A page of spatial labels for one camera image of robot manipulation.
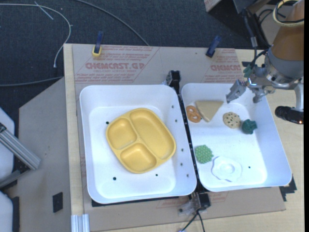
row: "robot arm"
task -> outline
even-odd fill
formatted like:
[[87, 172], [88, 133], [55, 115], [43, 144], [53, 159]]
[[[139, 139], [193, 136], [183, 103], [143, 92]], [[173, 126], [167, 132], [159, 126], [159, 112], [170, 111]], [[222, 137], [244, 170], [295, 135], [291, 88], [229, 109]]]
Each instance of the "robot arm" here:
[[[296, 1], [285, 21], [277, 17], [278, 9], [288, 1]], [[285, 120], [304, 123], [304, 85], [299, 80], [304, 76], [304, 12], [305, 0], [283, 0], [273, 11], [274, 20], [281, 26], [273, 45], [260, 53], [265, 55], [261, 67], [254, 63], [257, 57], [244, 70], [247, 81], [237, 80], [226, 96], [226, 101], [238, 98], [249, 88], [254, 94], [253, 102], [257, 103], [275, 89], [293, 89], [296, 93], [296, 107], [280, 106], [275, 114]]]

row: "brown cylinder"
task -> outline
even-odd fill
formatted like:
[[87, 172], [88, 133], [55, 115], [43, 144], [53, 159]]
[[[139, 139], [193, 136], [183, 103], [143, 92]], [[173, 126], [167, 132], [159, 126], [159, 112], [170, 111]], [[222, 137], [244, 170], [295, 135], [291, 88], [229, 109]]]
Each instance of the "brown cylinder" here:
[[[285, 21], [301, 20], [305, 16], [305, 0], [293, 5]], [[304, 24], [295, 27], [280, 27], [271, 47], [274, 56], [283, 60], [304, 60]]]

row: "brown pretzel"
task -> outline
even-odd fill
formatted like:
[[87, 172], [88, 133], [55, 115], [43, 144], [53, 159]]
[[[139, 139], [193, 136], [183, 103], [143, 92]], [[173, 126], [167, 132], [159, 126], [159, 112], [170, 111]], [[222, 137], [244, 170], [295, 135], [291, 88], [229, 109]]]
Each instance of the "brown pretzel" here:
[[187, 117], [190, 121], [198, 123], [201, 121], [201, 115], [198, 113], [197, 109], [194, 106], [186, 107]]

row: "dark floor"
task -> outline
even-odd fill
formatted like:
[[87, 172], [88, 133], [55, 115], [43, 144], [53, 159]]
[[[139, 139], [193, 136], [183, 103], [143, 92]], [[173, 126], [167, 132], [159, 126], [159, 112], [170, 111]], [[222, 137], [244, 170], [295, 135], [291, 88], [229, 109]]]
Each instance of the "dark floor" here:
[[[208, 47], [216, 35], [219, 47], [251, 49], [251, 41], [233, 0], [222, 0], [209, 13], [203, 0], [0, 0], [0, 107], [18, 122], [18, 109], [56, 80], [6, 86], [63, 76], [60, 52], [69, 27], [64, 18], [32, 4], [62, 13], [73, 25], [68, 43], [95, 44], [103, 30], [104, 44]], [[111, 16], [122, 19], [124, 23]]]

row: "yellow divided plate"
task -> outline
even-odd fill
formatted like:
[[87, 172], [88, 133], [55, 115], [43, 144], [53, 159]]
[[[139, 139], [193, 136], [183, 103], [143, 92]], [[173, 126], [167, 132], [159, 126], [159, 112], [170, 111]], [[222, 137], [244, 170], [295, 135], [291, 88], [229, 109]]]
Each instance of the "yellow divided plate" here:
[[176, 142], [162, 120], [151, 110], [131, 110], [111, 122], [106, 139], [119, 161], [129, 171], [141, 174], [168, 159]]

